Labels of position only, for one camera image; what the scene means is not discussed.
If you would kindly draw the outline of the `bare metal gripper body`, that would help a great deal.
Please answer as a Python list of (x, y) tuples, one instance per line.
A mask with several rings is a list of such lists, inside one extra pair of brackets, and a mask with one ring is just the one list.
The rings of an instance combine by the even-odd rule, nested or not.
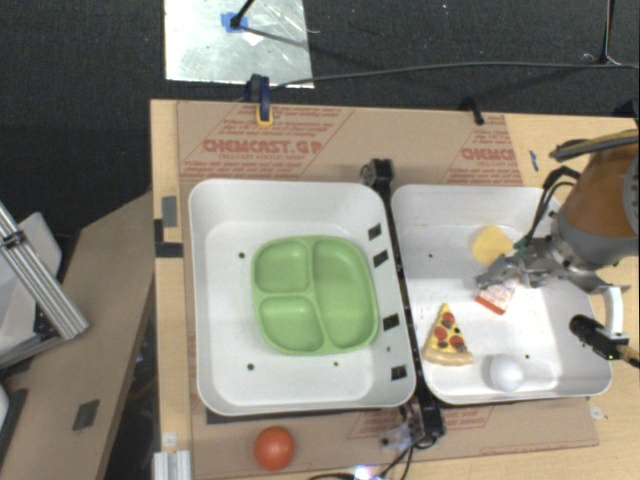
[(541, 287), (549, 279), (559, 279), (587, 294), (596, 294), (611, 286), (598, 275), (600, 268), (581, 258), (564, 240), (532, 240), (519, 271), (531, 288)]

